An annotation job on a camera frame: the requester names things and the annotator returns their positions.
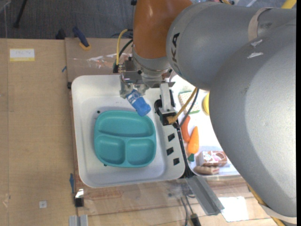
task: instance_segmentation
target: label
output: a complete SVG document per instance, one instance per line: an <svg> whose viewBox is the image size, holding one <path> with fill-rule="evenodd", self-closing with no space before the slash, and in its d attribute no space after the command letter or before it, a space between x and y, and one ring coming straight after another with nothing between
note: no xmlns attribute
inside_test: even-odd
<svg viewBox="0 0 301 226"><path fill-rule="evenodd" d="M136 102L137 99L139 99L139 97L140 97L139 92L134 90L131 94L127 96L127 99L131 104L133 104Z"/></svg>
<svg viewBox="0 0 301 226"><path fill-rule="evenodd" d="M9 52L10 61L34 61L33 48L11 48Z"/></svg>
<svg viewBox="0 0 301 226"><path fill-rule="evenodd" d="M227 222L249 220L249 214L244 197L220 197L218 198L224 209L221 210Z"/></svg>

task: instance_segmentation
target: carrot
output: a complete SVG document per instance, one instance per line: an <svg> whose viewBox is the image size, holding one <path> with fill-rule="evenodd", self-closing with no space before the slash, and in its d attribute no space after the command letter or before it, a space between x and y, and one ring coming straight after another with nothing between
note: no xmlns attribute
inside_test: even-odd
<svg viewBox="0 0 301 226"><path fill-rule="evenodd" d="M181 132L182 132L182 137L183 140L185 142L189 142L190 141L190 135L188 132L188 123L190 121L190 116L188 115L183 123L183 125L181 126Z"/></svg>
<svg viewBox="0 0 301 226"><path fill-rule="evenodd" d="M187 147L188 152L190 153L190 156L188 157L189 161L194 161L194 154L198 152L198 148L199 148L198 127L196 126L192 131L192 135Z"/></svg>

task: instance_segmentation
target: metal bracket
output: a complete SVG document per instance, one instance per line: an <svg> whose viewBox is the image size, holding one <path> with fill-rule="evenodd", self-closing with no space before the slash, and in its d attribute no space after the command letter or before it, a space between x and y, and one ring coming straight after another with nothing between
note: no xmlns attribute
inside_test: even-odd
<svg viewBox="0 0 301 226"><path fill-rule="evenodd" d="M160 121L163 126L169 125L167 120L168 116L176 115L176 111L173 108L171 100L171 92L169 91L168 83L160 84L161 99L155 103L156 112L160 117Z"/></svg>
<svg viewBox="0 0 301 226"><path fill-rule="evenodd" d="M221 201L202 176L193 176L186 180L207 215L217 215L224 209Z"/></svg>
<svg viewBox="0 0 301 226"><path fill-rule="evenodd" d="M88 215L80 217L73 215L69 217L69 226L88 226Z"/></svg>
<svg viewBox="0 0 301 226"><path fill-rule="evenodd" d="M80 189L75 197L74 197L75 207L83 207L84 206L84 189Z"/></svg>

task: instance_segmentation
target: white sink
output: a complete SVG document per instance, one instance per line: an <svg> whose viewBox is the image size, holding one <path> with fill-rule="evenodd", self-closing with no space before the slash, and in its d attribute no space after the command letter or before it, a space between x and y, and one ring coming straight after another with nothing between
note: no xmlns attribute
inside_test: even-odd
<svg viewBox="0 0 301 226"><path fill-rule="evenodd" d="M147 114L156 130L157 149L154 160L145 167L122 168L105 166L94 151L94 124L98 115L108 110L135 111L120 97L119 75L85 75L77 77L71 86L74 127L79 176L90 187L129 185L143 182L172 180L181 177L185 170L183 155L176 129L162 126L154 111L160 98L160 89L148 89L144 97L151 106ZM167 155L167 149L173 152Z"/></svg>

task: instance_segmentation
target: gray carpet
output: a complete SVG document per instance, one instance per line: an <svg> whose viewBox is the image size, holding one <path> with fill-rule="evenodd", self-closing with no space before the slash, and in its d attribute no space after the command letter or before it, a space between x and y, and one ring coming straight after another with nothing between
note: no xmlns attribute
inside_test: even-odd
<svg viewBox="0 0 301 226"><path fill-rule="evenodd" d="M253 7L281 7L286 0L257 0ZM7 37L54 39L60 29L73 37L76 25L86 37L110 38L132 28L131 0L28 0L19 28L14 28L23 0L11 0L6 11ZM6 36L4 12L0 14L0 38Z"/></svg>

